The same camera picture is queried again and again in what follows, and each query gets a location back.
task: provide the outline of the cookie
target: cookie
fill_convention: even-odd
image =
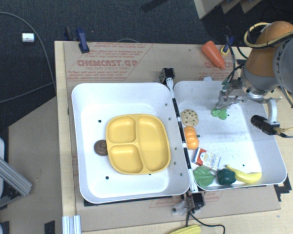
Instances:
[[[186,126],[194,127],[199,123],[197,113],[192,109],[185,109],[181,112],[181,122]]]

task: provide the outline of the table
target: table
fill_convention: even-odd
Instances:
[[[77,213],[75,188],[73,181],[72,148],[70,139],[70,123],[67,109],[69,108],[67,100],[67,82],[65,69],[65,51],[63,41],[55,42],[56,59],[56,80],[57,80],[57,102],[58,102],[58,120],[59,120],[59,143],[60,143],[60,161],[61,161],[61,186],[62,186],[62,211],[63,216],[74,216]],[[199,46],[189,45],[166,45],[165,51],[161,54],[163,59],[169,59],[169,55],[185,53],[193,49],[198,50]],[[280,91],[276,91],[274,96],[279,96]],[[283,128],[293,127],[293,110],[289,107],[285,99],[278,102],[278,121]],[[293,138],[285,139],[277,137],[277,143],[282,153],[284,162],[288,170],[289,180],[292,190],[289,194],[281,196],[281,209],[277,211],[259,212],[251,214],[240,214],[233,216],[222,216],[205,218],[202,221],[207,224],[224,224],[227,233],[293,233]],[[90,231],[86,233],[169,233],[185,225],[185,221],[176,221],[169,223],[158,223],[143,226],[125,227],[109,230]],[[222,233],[222,229],[217,227],[202,227],[202,233]]]

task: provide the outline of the dark green pepper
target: dark green pepper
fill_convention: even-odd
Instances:
[[[217,172],[217,181],[220,185],[231,185],[236,181],[235,172],[226,168],[219,170]]]

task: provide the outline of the banana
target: banana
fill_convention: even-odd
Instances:
[[[233,172],[235,172],[235,179],[247,184],[252,184],[257,182],[261,177],[262,177],[262,173],[244,173],[238,169],[235,169],[233,167],[231,167],[230,165],[226,165],[226,168],[228,170],[231,170]]]

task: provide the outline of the yellow corn cob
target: yellow corn cob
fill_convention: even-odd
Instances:
[[[200,234],[201,227],[199,225],[191,225],[181,229],[170,232],[169,234]]]

